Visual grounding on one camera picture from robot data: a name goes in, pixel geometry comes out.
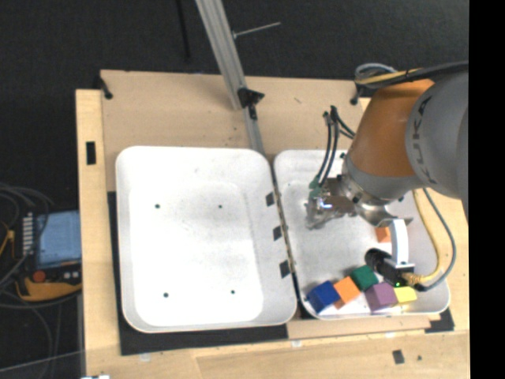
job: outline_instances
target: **purple cube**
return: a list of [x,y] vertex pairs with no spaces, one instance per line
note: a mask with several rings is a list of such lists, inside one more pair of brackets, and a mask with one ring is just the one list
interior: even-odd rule
[[365,291],[368,307],[372,312],[386,309],[398,302],[395,289],[387,282],[376,283]]
[[307,300],[316,313],[321,312],[323,309],[337,302],[339,299],[340,295],[330,281],[325,281],[320,285],[317,285],[307,294]]

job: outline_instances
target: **yellow cable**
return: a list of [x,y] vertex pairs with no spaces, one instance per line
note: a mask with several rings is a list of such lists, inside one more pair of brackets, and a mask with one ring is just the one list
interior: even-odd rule
[[426,223],[425,216],[424,216],[423,212],[421,211],[421,206],[419,205],[419,193],[416,190],[413,191],[413,198],[414,198],[414,202],[416,203],[417,211],[419,212],[419,215],[421,216],[421,221],[424,224],[424,226],[426,227],[426,231],[428,232],[428,236],[430,237],[430,240],[432,241],[432,244],[433,244],[433,248],[435,249],[436,268],[431,274],[428,274],[428,275],[419,275],[419,274],[414,274],[413,272],[405,272],[404,274],[402,274],[402,277],[407,281],[408,285],[411,287],[417,283],[424,283],[429,280],[432,280],[433,278],[435,278],[439,274],[440,269],[442,268],[442,262],[440,260],[440,249],[437,246],[436,240],[434,238],[434,234],[432,233],[432,230],[429,227],[429,225]]
[[416,72],[420,69],[422,69],[422,68],[402,70],[401,72],[395,72],[395,73],[385,73],[385,74],[380,74],[379,76],[368,77],[366,79],[355,79],[355,81],[356,81],[356,83],[358,83],[360,85],[373,84],[373,83],[377,83],[379,81],[385,81],[385,80],[389,80],[389,79],[392,79],[395,77],[405,76],[408,73],[413,73],[413,72]]
[[9,230],[9,226],[7,226],[6,223],[2,222],[0,220],[0,223],[3,225],[3,227],[6,229],[6,237],[3,239],[3,242],[2,242],[2,245],[0,246],[0,256],[2,255],[3,253],[3,250],[6,248],[7,246],[7,242],[8,241],[12,241],[13,238],[14,238],[14,232]]

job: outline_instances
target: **white tray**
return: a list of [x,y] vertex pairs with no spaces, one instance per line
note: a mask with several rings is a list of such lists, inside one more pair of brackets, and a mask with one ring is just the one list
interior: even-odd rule
[[135,329],[280,325],[294,315],[263,156],[136,146],[118,156],[116,179],[122,305]]
[[[336,176],[342,170],[342,160],[339,157],[342,153],[344,151],[338,151],[330,176]],[[374,313],[370,311],[363,294],[340,309],[329,306],[317,314],[311,307],[305,297],[310,290],[326,280],[334,283],[363,265],[368,249],[375,247],[391,253],[391,244],[378,243],[374,228],[359,216],[333,219],[317,229],[309,230],[305,227],[305,203],[309,195],[309,183],[319,170],[323,157],[324,151],[320,150],[288,150],[279,153],[274,163],[280,203],[287,225],[287,240],[303,306],[314,317],[324,320],[444,311],[450,301],[449,288],[445,281],[430,291],[417,292],[417,300],[410,304]],[[413,221],[407,226],[410,262],[415,263],[416,273],[431,273],[436,267],[436,253],[412,193],[405,195],[402,202],[391,204],[388,210],[398,217],[413,217]]]

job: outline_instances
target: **wooden table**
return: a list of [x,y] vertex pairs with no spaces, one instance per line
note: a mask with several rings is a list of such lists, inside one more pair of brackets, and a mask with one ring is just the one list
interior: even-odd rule
[[[114,189],[114,156],[132,142],[189,146],[248,147],[241,114],[233,112],[221,76],[102,71],[113,93],[77,90],[77,145],[82,230],[84,342],[86,373],[115,378],[307,378],[307,377],[469,377],[468,224],[461,202],[432,193],[458,247],[447,282],[454,331],[426,333],[440,315],[310,321],[295,317],[288,340],[228,347],[193,348],[122,356],[119,347],[107,191]],[[259,126],[267,157],[287,148],[323,148],[321,114],[341,109],[351,126],[361,106],[350,106],[351,81],[246,77],[248,87],[265,93],[258,104]],[[124,118],[114,119],[118,106]],[[162,111],[170,122],[150,133],[136,130]],[[190,122],[196,117],[202,122]],[[185,122],[192,125],[189,133]],[[87,148],[95,148],[89,163]],[[421,198],[428,228],[451,256],[449,239],[428,202]],[[404,363],[397,363],[400,351]]]

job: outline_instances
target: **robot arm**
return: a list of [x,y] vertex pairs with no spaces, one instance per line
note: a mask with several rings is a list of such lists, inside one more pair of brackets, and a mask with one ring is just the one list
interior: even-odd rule
[[[415,285],[432,276],[413,274],[404,237],[410,220],[399,220],[386,207],[410,190],[429,187],[461,199],[468,220],[468,63],[396,74],[368,79],[380,87],[353,136],[342,173],[311,191],[308,226],[359,215],[375,227],[389,227],[392,255],[371,249],[366,263],[390,283]],[[389,78],[396,82],[388,84]],[[337,117],[332,114],[334,125]]]

